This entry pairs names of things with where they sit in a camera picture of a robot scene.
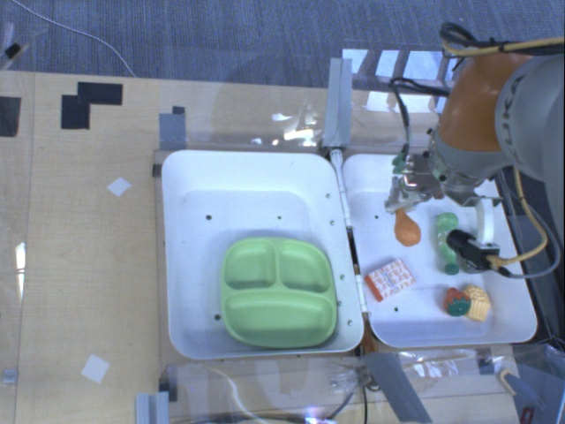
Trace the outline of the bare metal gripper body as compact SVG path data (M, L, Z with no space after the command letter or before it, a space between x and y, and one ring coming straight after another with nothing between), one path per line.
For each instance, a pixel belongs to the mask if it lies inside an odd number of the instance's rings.
M399 155L393 161L392 197L397 201L442 199L440 181L429 170L429 154Z

